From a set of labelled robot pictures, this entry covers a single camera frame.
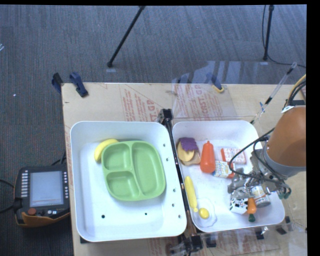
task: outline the gray carpet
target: gray carpet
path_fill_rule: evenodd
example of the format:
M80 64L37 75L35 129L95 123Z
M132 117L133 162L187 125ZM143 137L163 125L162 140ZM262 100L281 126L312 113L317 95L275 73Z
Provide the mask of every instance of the gray carpet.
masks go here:
M78 72L83 82L203 83L209 71L222 84L278 84L293 62L286 84L306 73L306 4L274 6L266 61L268 5L147 6L107 67L138 9L0 4L0 179L14 184L20 168L64 153L54 73L64 82ZM0 183L0 208L13 197ZM69 218L25 229L9 210L0 225L0 255L73 255Z

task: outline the red bottle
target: red bottle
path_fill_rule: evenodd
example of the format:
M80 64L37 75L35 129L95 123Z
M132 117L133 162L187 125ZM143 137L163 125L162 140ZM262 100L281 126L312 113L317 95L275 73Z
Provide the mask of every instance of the red bottle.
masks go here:
M214 145L209 141L205 143L202 148L200 169L204 173L213 173L216 169Z

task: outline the white plastic tray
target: white plastic tray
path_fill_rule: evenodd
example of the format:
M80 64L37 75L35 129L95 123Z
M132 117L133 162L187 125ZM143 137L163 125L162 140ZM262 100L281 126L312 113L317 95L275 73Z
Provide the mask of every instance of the white plastic tray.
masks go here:
M103 140L142 140L158 150L166 187L155 198L120 201L107 190L94 159ZM81 121L70 131L76 228L89 242L173 237L187 226L180 182L167 129L157 122Z
M194 138L200 153L204 143L210 141L213 144L215 160L217 161L222 161L221 148L243 149L259 137L255 127L244 120L182 121L173 126L172 134L175 144L183 137ZM258 143L256 149L261 148L261 144ZM250 161L252 151L253 147L248 147L244 151L246 164L238 164L236 166L237 168L243 167L245 173L249 173L252 170ZM199 230L211 233L276 225L283 221L285 209L277 194L269 195L271 204L258 208L254 214L255 222L249 222L248 214L234 213L229 210L230 194L228 194L228 184L231 183L230 179L204 173L201 171L199 164L186 166L180 163L179 165L183 179L186 176L190 176L193 181L198 209L204 207L215 213L212 219L203 221L196 213L190 210L192 221Z

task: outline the green plate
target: green plate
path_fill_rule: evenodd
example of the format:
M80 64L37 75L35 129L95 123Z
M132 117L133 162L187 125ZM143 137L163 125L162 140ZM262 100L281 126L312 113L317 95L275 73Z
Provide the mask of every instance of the green plate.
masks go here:
M116 199L151 199L165 190L166 177L159 152L146 141L110 144L102 151L101 163L106 188Z

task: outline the purple sponge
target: purple sponge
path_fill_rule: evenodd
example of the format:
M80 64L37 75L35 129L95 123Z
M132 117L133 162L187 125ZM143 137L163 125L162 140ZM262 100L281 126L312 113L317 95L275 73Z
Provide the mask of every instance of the purple sponge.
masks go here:
M185 151L199 150L194 138L183 137L180 138L181 147Z

